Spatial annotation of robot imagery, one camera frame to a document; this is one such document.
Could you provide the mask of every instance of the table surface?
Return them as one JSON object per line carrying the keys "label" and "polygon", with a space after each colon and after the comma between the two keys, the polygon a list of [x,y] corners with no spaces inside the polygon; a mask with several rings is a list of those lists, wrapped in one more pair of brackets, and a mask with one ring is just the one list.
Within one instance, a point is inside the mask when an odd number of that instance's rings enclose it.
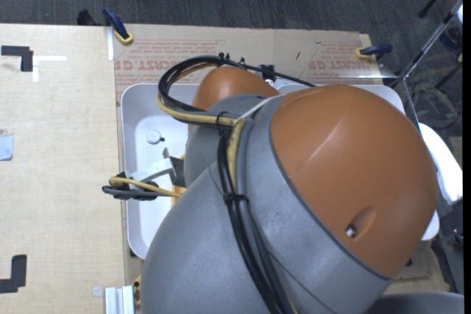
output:
{"label": "table surface", "polygon": [[[142,260],[130,257],[125,205],[101,191],[123,170],[119,100],[125,88],[157,82],[165,61],[220,50],[248,64],[276,59],[279,71],[293,75],[330,63],[333,70],[323,71],[328,78],[346,72],[338,68],[348,67],[352,48],[371,44],[353,32],[129,28],[135,42],[115,41],[113,64],[106,27],[0,25],[0,45],[29,46],[35,56],[53,58],[39,62],[39,82],[33,82],[31,73],[20,72],[20,58],[0,57],[0,129],[14,134],[13,158],[0,162],[0,279],[10,277],[14,255],[28,258],[26,286],[0,294],[3,312],[103,313],[93,288],[130,284],[140,274]],[[296,63],[288,65],[290,59]],[[390,293],[446,290],[429,247],[422,245],[414,260],[422,262],[404,271]]]}

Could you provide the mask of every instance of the white tray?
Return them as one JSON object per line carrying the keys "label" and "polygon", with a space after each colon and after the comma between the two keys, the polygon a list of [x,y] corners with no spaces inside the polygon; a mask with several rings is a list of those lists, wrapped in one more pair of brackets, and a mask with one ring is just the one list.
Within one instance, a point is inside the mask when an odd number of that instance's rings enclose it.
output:
{"label": "white tray", "polygon": [[[404,113],[400,97],[391,88],[384,85],[356,85],[387,100]],[[285,94],[305,88],[277,80],[275,87]],[[171,87],[171,96],[190,104],[198,84],[176,84]],[[127,88],[121,100],[123,120],[124,168],[127,173],[163,159],[163,150],[167,148],[171,156],[179,157],[185,152],[188,138],[188,126],[175,121],[162,112],[155,101],[156,84],[136,84]],[[146,140],[148,133],[158,132],[165,139],[156,144]],[[162,176],[155,180],[160,187],[171,190],[171,180]],[[171,198],[159,197],[153,201],[127,201],[127,237],[130,248],[141,259],[145,259],[150,243],[163,218],[171,209]],[[435,213],[423,240],[433,238],[439,230],[439,219]]]}

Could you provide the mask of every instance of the blue and yellow clamp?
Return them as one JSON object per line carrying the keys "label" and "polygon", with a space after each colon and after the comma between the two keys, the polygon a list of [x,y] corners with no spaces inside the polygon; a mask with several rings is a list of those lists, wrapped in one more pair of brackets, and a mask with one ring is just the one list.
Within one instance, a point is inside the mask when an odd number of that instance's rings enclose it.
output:
{"label": "blue and yellow clamp", "polygon": [[374,45],[366,48],[358,47],[355,50],[355,56],[358,59],[369,59],[372,55],[376,56],[376,60],[381,59],[384,54],[387,54],[392,51],[392,46],[387,43],[382,43],[380,45]]}
{"label": "blue and yellow clamp", "polygon": [[103,9],[103,15],[113,26],[114,35],[118,38],[119,42],[129,45],[132,42],[132,34],[126,30],[119,16],[109,7]]}

